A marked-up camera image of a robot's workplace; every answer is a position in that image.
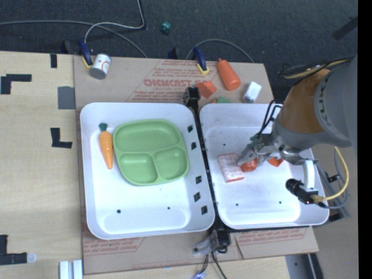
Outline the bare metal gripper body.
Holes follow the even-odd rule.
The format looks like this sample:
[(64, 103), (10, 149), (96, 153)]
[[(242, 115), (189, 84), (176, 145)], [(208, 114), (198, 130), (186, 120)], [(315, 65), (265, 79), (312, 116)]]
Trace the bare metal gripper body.
[(279, 166), (283, 161), (292, 165), (302, 165), (308, 158), (300, 155), (301, 150), (293, 148), (274, 134), (255, 134), (251, 137), (250, 146), (256, 154), (266, 154), (267, 160), (273, 166)]

